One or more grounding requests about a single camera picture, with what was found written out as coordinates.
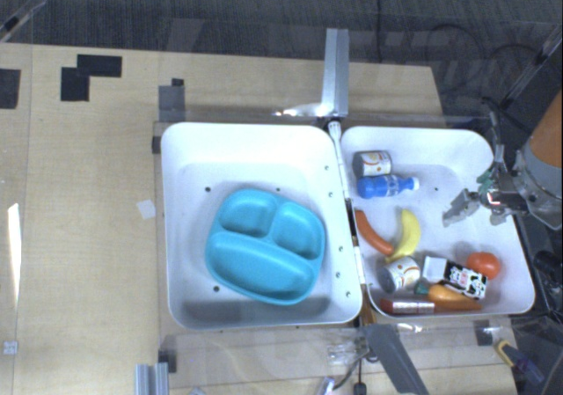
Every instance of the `carrot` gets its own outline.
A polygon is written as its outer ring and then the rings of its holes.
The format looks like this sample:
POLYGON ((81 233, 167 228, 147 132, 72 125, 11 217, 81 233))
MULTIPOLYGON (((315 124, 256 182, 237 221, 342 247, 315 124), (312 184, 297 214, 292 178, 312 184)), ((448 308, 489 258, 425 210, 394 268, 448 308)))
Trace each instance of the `carrot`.
POLYGON ((479 311, 483 308, 475 300, 448 289, 442 284, 430 286, 428 300, 434 302, 438 311, 479 311))
POLYGON ((387 240, 382 238, 379 234, 377 234, 371 225, 369 224, 368 217, 363 212, 363 210, 354 210, 355 215, 355 222, 358 225, 358 231, 364 238, 366 242, 368 242, 371 246, 373 246, 376 250, 389 256, 393 253, 394 248, 387 240))

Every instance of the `black square marker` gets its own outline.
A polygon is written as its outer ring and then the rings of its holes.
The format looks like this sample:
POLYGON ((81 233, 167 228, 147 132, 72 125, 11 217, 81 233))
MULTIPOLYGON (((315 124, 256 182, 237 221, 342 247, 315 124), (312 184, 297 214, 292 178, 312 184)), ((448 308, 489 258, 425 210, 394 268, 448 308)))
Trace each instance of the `black square marker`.
POLYGON ((90 76, 121 77, 121 57, 113 55, 79 54, 78 68, 88 71, 90 76))
POLYGON ((61 101, 88 101, 90 78, 76 68, 61 68, 61 101))
POLYGON ((18 106, 19 69, 0 69, 0 109, 15 109, 18 106))

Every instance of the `wooden table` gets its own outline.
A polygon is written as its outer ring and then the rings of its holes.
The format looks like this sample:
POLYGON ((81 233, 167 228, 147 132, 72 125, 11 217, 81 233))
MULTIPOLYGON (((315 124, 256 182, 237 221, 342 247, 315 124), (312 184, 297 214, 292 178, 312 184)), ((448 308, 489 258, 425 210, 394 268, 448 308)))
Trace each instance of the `wooden table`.
MULTIPOLYGON (((28 150, 16 138, 26 101, 21 99, 23 107, 15 111, 0 111, 0 134, 18 144, 19 152, 28 152, 27 173, 21 175, 26 202, 13 393, 129 394, 135 365, 154 364, 159 348, 155 220, 143 219, 136 205, 155 196, 150 143, 158 86, 183 78, 190 106, 260 106, 274 112, 318 101, 323 63, 4 45, 0 67, 21 55, 32 57, 18 62, 22 80, 31 75, 32 81, 28 150), (122 76, 92 77, 90 102, 61 102, 61 67, 76 67, 77 54, 120 55, 122 76)), ((350 67, 350 109, 442 111, 430 69, 361 63, 350 67)), ((509 338, 507 319, 493 325, 509 338)), ((407 336, 407 342, 414 340, 410 354, 430 392, 515 393, 509 368, 492 347, 477 347, 471 323, 455 328, 456 337, 463 336, 461 345, 415 343, 421 336, 407 336)), ((198 368, 208 372, 202 389, 208 395, 315 393, 323 376, 318 373, 326 368, 321 342, 313 337, 309 344, 289 340, 292 345, 283 346, 277 338, 262 348, 258 342, 238 347, 221 355, 230 365, 225 371, 235 372, 238 381, 257 381, 215 384, 220 375, 204 366, 198 368), (272 362, 286 363, 290 372, 291 353, 305 362, 297 372, 301 376, 291 380, 280 380, 268 362, 254 361, 275 357, 272 362), (311 371, 303 368, 307 362, 311 371)), ((201 345, 202 353, 210 349, 201 345)), ((207 357, 211 362, 213 356, 207 357)), ((6 369, 2 377, 10 372, 6 369)), ((394 393, 380 364, 364 366, 363 379, 372 391, 394 393)), ((350 393, 350 387, 338 393, 350 393)))

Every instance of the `white sticker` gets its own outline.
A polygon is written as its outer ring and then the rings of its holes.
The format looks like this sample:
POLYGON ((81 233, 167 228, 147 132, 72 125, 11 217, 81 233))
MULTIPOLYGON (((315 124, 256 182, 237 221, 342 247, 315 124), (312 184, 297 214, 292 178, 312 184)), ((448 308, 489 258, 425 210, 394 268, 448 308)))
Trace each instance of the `white sticker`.
POLYGON ((151 200, 137 202, 137 208, 139 209, 139 212, 141 212, 143 220, 148 220, 149 218, 157 216, 157 209, 151 200))
POLYGON ((18 353, 18 342, 16 340, 4 342, 4 354, 16 355, 18 353))

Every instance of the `white tray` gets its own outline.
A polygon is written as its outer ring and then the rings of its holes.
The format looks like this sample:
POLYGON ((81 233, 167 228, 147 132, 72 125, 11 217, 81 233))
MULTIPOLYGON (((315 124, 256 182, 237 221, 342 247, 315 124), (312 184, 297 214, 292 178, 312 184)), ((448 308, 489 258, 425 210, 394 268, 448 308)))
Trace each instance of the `white tray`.
MULTIPOLYGON (((464 264, 475 251, 492 252, 500 259, 501 273, 487 284, 482 311, 442 316, 516 314, 531 308, 534 285, 512 217, 492 226, 490 212, 481 208, 462 222, 448 228, 442 225, 442 212, 464 187, 476 190, 476 178, 492 163, 493 154, 485 139, 465 130, 357 127, 344 133, 341 146, 354 206, 366 213, 382 238, 396 244, 401 234, 400 211, 407 208, 420 222, 422 235, 414 255, 422 258, 420 263, 424 255, 433 255, 464 264), (388 151, 392 172, 418 177, 420 189, 389 198, 362 199, 355 189, 352 158, 355 152, 365 150, 388 151)), ((389 297, 376 277, 384 256, 361 237, 359 240, 369 293, 378 306, 383 296, 389 297)))
POLYGON ((178 123, 161 142, 168 303, 192 329, 339 324, 356 317, 362 293, 330 137, 304 126, 178 123), (205 244, 223 200, 254 187, 312 210, 326 231, 311 294, 276 306, 221 286, 205 265, 205 244))

